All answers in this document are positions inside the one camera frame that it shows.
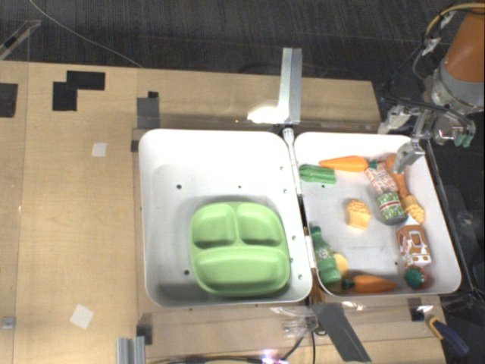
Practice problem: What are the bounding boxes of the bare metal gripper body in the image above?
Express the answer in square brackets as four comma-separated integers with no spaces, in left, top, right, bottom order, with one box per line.
[413,84,485,146]

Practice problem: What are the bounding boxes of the red and white packet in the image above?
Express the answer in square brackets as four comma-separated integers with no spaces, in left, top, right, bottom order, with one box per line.
[364,163,399,196]

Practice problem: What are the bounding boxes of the green and white can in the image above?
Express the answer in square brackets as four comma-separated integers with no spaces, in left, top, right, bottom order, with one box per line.
[376,191,407,226]

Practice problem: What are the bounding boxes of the yellow corn cob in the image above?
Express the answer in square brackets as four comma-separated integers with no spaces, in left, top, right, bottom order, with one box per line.
[401,194,426,225]

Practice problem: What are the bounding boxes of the orange carrot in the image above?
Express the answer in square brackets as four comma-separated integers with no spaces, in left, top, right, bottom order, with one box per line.
[318,155,378,173]
[341,274,399,295]

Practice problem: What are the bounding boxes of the brown and white carton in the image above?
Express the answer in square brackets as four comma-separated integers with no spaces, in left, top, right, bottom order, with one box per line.
[395,215,433,270]

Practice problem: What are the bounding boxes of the green toy vegetable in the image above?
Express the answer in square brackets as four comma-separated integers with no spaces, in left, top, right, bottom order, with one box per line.
[298,163,337,185]

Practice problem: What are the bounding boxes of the white plastic tray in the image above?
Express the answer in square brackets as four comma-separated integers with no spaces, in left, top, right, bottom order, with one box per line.
[138,128,314,309]
[293,131,463,299]

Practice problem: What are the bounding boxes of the red strawberry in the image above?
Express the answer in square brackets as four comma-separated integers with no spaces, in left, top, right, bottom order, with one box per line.
[403,265,430,290]

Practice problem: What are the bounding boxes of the yellow lemon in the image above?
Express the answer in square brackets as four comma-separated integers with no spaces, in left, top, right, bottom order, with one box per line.
[332,253,349,278]

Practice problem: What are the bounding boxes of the green bottle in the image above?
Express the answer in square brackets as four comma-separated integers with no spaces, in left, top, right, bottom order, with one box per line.
[309,225,343,285]

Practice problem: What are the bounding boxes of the green divided plate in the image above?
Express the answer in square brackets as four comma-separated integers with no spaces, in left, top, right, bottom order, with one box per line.
[189,201,293,299]

